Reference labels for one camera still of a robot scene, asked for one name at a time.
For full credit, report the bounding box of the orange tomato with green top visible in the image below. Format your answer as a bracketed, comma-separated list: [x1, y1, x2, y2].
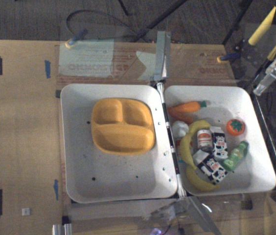
[226, 118, 246, 137]

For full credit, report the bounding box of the cow print milk carton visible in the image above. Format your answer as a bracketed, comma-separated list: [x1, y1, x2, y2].
[209, 126, 229, 161]
[192, 149, 229, 185]

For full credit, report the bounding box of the brown cardboard board red print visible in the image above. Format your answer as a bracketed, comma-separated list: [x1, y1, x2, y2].
[54, 41, 276, 231]

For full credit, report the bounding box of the green plastic bottle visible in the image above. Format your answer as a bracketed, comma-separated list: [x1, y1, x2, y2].
[220, 141, 250, 172]

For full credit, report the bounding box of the red and white small can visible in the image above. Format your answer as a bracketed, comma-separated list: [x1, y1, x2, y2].
[197, 129, 213, 152]

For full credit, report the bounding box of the orange carrot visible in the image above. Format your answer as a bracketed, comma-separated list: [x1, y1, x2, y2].
[169, 100, 207, 115]

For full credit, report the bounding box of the white plastic tray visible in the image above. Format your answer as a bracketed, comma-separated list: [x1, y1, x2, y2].
[60, 83, 179, 204]
[163, 85, 276, 197]

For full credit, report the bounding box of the white garlic bulb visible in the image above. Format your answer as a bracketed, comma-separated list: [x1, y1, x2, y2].
[171, 120, 190, 139]

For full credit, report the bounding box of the yellow banana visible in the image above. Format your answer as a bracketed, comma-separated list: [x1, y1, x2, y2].
[179, 120, 212, 171]
[185, 165, 221, 193]

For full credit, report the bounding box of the orange divided plate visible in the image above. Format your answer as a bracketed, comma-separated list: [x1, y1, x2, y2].
[91, 97, 156, 156]

